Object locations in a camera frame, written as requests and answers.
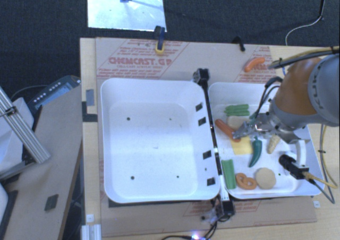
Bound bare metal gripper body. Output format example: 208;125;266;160
251;112;311;144

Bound yellow toy cheese slice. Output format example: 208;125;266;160
230;135;254;156

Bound orange toy sausage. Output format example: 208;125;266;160
244;57;266;73
215;119;241;143

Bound green toy beans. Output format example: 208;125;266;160
223;104;251;117

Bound pale yellow toy corn cob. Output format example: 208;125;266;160
266;134;282;155

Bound green toy chili pepper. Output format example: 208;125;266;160
248;135;264;168

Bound thin black and white rod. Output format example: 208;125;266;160
200;79;228;200

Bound green toy celery stick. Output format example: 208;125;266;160
220;159;237;190

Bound orange toy pretzel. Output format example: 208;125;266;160
235;172;258;191

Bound beige round toy biscuit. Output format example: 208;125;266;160
254;167;277;190

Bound white plastic tray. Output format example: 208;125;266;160
100;77;222;204
207;82;326;200

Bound brown cardboard board red print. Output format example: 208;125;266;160
95;37;318;237

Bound black block with thin wires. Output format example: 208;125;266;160
209;198;236;221
192;67;211;84

